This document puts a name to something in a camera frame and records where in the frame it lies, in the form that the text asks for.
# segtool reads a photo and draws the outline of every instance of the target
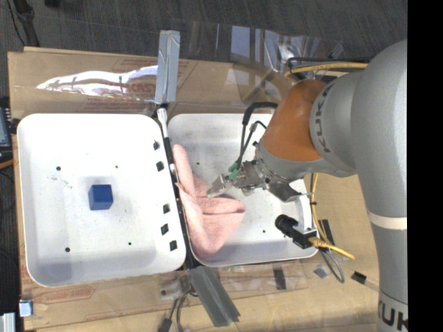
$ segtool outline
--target dark gray floor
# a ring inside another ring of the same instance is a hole
[[[135,55],[156,55],[159,31],[189,21],[340,41],[347,57],[372,57],[407,38],[408,31],[408,0],[62,0],[59,8],[46,7],[44,0],[28,2],[43,47]],[[19,32],[24,38],[21,26]],[[0,0],[0,98],[9,94],[6,53],[22,48],[6,0]],[[191,52],[182,48],[181,56],[215,57],[210,46]],[[12,176],[10,169],[6,174]],[[4,175],[0,191],[0,250],[17,263],[14,194]],[[0,257],[0,314],[17,306],[14,262]]]

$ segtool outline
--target pink towel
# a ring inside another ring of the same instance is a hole
[[[192,250],[197,258],[208,258],[236,231],[244,217],[244,205],[236,199],[208,198],[210,186],[192,173],[186,150],[174,145],[172,152]]]

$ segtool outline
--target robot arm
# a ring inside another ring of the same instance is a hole
[[[378,331],[408,330],[406,80],[405,40],[364,71],[329,84],[297,83],[275,110],[255,158],[208,191],[263,188],[286,202],[300,195],[289,184],[308,173],[358,174],[379,258]]]

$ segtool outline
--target blue cube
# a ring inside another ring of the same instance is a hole
[[[111,185],[92,185],[88,195],[91,210],[109,209],[114,202]]]

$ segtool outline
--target white plastic tray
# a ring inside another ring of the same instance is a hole
[[[79,284],[181,266],[186,249],[155,121],[34,114],[19,123],[17,138],[26,261],[37,283]],[[108,210],[89,209],[93,184],[112,186]],[[174,241],[177,249],[171,250]]]
[[[242,118],[242,114],[181,114],[170,120],[168,129],[172,144],[180,144],[186,149],[192,171],[211,184],[218,175],[228,174],[228,168],[239,155]],[[267,114],[253,115],[250,124],[261,120],[267,125],[270,118]],[[264,130],[258,127],[250,144],[254,140],[258,141],[263,133]],[[254,147],[249,146],[243,160],[252,160],[254,151]],[[291,186],[306,193],[303,180]],[[299,248],[292,240],[284,237],[274,224],[278,215],[286,214],[303,223],[306,228],[312,228],[309,199],[306,196],[301,196],[299,201],[293,203],[282,203],[264,190],[256,190],[254,194],[244,196],[241,190],[233,188],[228,194],[243,202],[246,214],[236,232],[219,252],[210,259],[196,256],[205,266],[301,259],[317,252],[315,248]]]

